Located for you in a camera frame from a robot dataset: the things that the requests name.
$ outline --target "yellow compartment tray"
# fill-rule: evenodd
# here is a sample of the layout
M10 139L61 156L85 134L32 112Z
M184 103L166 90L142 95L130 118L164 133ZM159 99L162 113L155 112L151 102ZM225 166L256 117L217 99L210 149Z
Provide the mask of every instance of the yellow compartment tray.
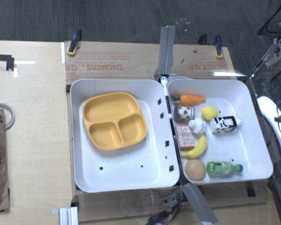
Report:
M92 143L102 150L132 146L146 136L144 115L135 97L129 93L92 97L85 102L82 112Z

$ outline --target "brown round bun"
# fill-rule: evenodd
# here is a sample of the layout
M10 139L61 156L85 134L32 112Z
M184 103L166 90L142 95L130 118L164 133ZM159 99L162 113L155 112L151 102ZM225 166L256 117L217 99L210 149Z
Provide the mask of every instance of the brown round bun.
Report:
M199 159L190 159L185 164L185 173L192 180L202 180L206 175L206 167Z

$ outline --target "white tray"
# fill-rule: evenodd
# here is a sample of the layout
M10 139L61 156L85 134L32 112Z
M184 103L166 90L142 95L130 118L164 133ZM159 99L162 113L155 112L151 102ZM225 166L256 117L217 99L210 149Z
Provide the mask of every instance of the white tray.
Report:
M131 147L100 150L87 134L82 106L91 97L117 91L128 92L136 98L146 120L147 135ZM73 83L70 94L74 174L81 190L94 193L165 188L177 183L179 168L161 84L154 80L81 79Z
M168 84L172 111L176 105L171 96L176 94L194 94L206 98L204 103L194 105L195 118L201 117L201 108L214 106L221 113L219 116L234 115L242 120L236 130L212 134L209 126L205 132L207 149L199 159L206 166L207 162L231 162L241 164L243 172L233 173L228 177L205 176L203 180L190 182L197 184L232 182L241 180L267 179L273 173L273 164L264 141L259 122L254 110L250 93L246 85L238 80L173 80ZM187 158L182 158L183 168Z

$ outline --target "blue and yellow clamp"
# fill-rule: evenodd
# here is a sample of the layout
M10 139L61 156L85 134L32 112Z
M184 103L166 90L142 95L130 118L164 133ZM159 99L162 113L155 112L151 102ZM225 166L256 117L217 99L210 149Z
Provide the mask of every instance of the blue and yellow clamp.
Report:
M214 45L215 45L215 50L214 54L217 59L222 59L223 58L223 53L222 53L222 39L220 35L216 35L214 38Z
M71 44L67 47L67 55L69 56L75 56L76 50L77 50L77 42L81 40L81 30L76 29L75 33L73 35Z

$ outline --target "yellow lemon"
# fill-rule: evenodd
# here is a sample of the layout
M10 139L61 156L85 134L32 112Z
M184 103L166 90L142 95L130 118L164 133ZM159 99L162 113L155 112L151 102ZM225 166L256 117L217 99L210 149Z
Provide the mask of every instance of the yellow lemon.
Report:
M218 115L217 109L212 106L205 106L201 109L202 117L206 120L211 120L212 118L216 118Z

